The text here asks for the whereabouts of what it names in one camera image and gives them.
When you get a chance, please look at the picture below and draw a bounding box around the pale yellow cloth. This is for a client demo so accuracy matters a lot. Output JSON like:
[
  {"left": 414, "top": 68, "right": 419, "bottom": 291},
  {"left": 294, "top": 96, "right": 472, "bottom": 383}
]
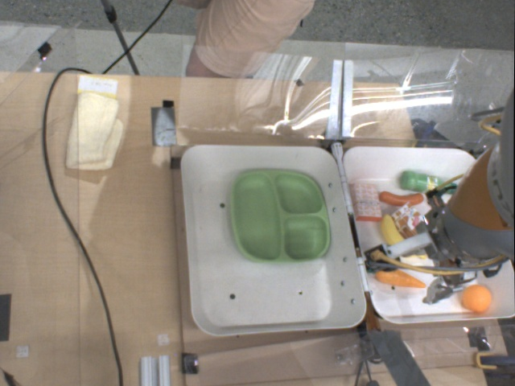
[{"left": 65, "top": 74, "right": 125, "bottom": 171}]

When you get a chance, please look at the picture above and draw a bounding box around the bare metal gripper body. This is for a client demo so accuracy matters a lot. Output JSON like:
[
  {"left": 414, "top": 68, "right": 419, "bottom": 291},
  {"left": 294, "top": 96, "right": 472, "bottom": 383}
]
[{"left": 426, "top": 211, "right": 490, "bottom": 285}]

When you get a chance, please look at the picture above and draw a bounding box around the green divided plate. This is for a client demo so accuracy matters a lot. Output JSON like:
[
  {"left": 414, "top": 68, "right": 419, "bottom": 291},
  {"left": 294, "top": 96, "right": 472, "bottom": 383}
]
[{"left": 229, "top": 168, "right": 332, "bottom": 263}]

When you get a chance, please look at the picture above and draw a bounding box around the red and white packet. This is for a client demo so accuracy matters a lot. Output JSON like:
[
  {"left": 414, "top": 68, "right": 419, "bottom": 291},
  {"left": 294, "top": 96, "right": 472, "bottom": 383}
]
[{"left": 390, "top": 202, "right": 423, "bottom": 239}]

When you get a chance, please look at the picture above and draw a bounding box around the orange carrot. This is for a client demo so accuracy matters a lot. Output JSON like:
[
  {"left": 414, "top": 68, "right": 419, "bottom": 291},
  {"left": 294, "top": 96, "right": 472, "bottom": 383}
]
[{"left": 374, "top": 269, "right": 427, "bottom": 290}]

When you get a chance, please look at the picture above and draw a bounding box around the person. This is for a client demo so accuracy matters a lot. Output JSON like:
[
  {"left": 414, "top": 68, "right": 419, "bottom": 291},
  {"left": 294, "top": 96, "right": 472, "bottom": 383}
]
[{"left": 172, "top": 0, "right": 333, "bottom": 79}]

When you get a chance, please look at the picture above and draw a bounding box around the red sausage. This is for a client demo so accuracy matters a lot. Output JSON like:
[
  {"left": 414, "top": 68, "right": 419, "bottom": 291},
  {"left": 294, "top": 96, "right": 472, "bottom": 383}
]
[{"left": 378, "top": 191, "right": 426, "bottom": 207}]

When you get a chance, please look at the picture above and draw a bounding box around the pale yellow flat piece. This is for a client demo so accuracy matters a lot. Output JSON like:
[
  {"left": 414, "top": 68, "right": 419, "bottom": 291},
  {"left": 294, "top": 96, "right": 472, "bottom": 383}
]
[{"left": 399, "top": 254, "right": 430, "bottom": 268}]

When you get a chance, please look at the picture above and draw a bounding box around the green bottle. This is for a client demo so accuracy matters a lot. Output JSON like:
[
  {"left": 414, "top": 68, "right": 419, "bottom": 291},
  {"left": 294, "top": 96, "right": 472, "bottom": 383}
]
[{"left": 399, "top": 170, "right": 446, "bottom": 192}]

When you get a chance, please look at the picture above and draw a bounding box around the orange and white carton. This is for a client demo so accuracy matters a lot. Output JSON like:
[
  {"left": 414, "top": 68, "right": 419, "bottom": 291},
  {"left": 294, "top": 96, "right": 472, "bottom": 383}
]
[{"left": 348, "top": 181, "right": 383, "bottom": 223}]

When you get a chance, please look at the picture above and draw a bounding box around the yellow banana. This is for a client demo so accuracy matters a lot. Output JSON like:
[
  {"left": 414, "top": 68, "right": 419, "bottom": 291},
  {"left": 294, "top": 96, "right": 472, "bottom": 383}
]
[{"left": 380, "top": 214, "right": 406, "bottom": 246}]

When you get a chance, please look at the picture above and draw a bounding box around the white plastic tray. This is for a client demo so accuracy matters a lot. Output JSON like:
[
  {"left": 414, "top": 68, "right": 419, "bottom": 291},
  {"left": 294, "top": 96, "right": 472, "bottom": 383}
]
[
  {"left": 179, "top": 144, "right": 368, "bottom": 337},
  {"left": 341, "top": 146, "right": 515, "bottom": 324}
]

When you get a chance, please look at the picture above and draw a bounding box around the thin black and white rod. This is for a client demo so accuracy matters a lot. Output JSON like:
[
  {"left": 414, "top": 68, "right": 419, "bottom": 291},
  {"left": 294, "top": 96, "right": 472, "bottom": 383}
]
[{"left": 330, "top": 142, "right": 373, "bottom": 297}]

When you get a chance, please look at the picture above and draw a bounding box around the orange ball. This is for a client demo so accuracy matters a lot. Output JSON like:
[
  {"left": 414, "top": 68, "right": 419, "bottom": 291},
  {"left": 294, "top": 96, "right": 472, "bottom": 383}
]
[{"left": 461, "top": 284, "right": 493, "bottom": 313}]

